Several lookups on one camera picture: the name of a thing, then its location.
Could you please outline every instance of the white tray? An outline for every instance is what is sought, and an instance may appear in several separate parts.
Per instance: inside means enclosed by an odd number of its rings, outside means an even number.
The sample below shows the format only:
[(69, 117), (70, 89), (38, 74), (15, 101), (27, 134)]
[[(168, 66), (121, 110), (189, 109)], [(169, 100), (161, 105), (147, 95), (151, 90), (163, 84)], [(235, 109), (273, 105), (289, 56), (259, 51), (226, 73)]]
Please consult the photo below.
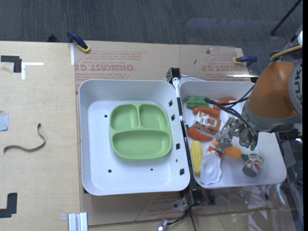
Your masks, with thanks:
[[(241, 98), (251, 87), (251, 82), (219, 82), (219, 81), (186, 81), (180, 85), (180, 97), (182, 101), (182, 110), (185, 124), (191, 126), (194, 123), (195, 116), (192, 109), (186, 107), (185, 99), (188, 96), (207, 96), (209, 99), (218, 101), (223, 97), (233, 96), (236, 99)], [(237, 104), (233, 108), (242, 113), (244, 102)], [(220, 129), (222, 129), (228, 118), (232, 116), (224, 111), (220, 111), (220, 119), (222, 120)], [(190, 137), (187, 138), (189, 145), (193, 141)], [(258, 143), (255, 150), (252, 152), (250, 148), (242, 147), (239, 144), (239, 139), (234, 137), (232, 143), (241, 148), (243, 154), (256, 153), (260, 155), (264, 162), (262, 168), (256, 177), (249, 177), (242, 172), (244, 161), (242, 158), (232, 158), (226, 154), (221, 160), (221, 177), (220, 181), (213, 184), (203, 184), (200, 181), (200, 175), (195, 175), (196, 181), (204, 188), (225, 188), (237, 187), (245, 185), (266, 185), (278, 184), (286, 178), (286, 168), (279, 149), (279, 145), (275, 134), (265, 132), (259, 133)], [(203, 151), (205, 152), (210, 141), (201, 142)]]
[[(115, 154), (109, 116), (115, 106), (131, 102), (155, 103), (166, 112), (172, 134), (172, 148), (166, 156), (132, 160)], [(79, 88), (79, 105), (82, 183), (89, 193), (175, 192), (188, 186), (187, 155), (172, 85), (165, 81), (87, 80)]]

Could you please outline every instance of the corn cob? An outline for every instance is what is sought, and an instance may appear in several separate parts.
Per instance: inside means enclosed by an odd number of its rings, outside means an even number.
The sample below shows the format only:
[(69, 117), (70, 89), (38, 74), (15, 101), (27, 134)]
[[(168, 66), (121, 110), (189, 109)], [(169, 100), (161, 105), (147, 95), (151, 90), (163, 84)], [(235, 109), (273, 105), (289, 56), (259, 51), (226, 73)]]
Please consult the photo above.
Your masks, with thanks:
[(191, 158), (192, 167), (195, 174), (200, 174), (201, 160), (202, 160), (202, 148), (199, 141), (193, 141), (191, 143)]

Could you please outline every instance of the grey carpet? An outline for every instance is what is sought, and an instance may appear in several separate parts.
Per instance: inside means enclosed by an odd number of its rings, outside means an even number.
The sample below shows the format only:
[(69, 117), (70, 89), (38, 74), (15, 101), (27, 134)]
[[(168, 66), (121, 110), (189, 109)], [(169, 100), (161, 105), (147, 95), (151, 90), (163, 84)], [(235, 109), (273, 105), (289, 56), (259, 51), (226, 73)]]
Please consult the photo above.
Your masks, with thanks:
[(84, 40), (235, 46), (255, 55), (260, 73), (302, 25), (297, 0), (0, 0), (0, 40)]

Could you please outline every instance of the orange toy carrot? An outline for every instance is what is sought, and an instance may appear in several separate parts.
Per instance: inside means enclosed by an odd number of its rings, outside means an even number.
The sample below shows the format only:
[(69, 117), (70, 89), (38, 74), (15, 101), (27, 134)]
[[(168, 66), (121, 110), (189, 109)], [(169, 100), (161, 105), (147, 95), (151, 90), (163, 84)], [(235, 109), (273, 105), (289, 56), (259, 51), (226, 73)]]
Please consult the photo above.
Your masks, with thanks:
[(195, 127), (190, 127), (187, 130), (187, 135), (197, 141), (211, 141), (213, 140), (212, 137), (207, 136), (201, 132), (199, 132)]
[(228, 155), (232, 156), (232, 157), (240, 157), (240, 156), (242, 156), (241, 149), (236, 147), (235, 145), (223, 148), (223, 152), (225, 154), (228, 154)]
[[(228, 103), (229, 101), (235, 101), (236, 99), (234, 97), (225, 97), (220, 99), (217, 103)], [(213, 109), (220, 110), (220, 108), (216, 105), (213, 106)]]
[(198, 106), (198, 107), (194, 107), (192, 109), (192, 112), (194, 115), (196, 115), (199, 111), (207, 113), (211, 116), (215, 116), (218, 117), (220, 115), (220, 112), (216, 109), (213, 109), (211, 107), (205, 107), (205, 106)]

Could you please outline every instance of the blue clamp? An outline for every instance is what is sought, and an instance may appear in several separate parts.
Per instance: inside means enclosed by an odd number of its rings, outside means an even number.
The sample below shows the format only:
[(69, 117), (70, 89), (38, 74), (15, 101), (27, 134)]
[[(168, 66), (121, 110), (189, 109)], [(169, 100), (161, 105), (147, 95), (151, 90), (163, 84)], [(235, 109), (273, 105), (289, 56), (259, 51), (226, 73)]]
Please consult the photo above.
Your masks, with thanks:
[(68, 31), (67, 35), (70, 37), (71, 40), (76, 41), (76, 43), (78, 44), (78, 48), (84, 53), (88, 53), (91, 50), (91, 47), (86, 44), (85, 41), (83, 41), (83, 39), (77, 33)]
[(242, 57), (233, 57), (233, 64), (243, 64), (245, 62), (255, 63), (258, 60), (256, 56), (242, 56)]

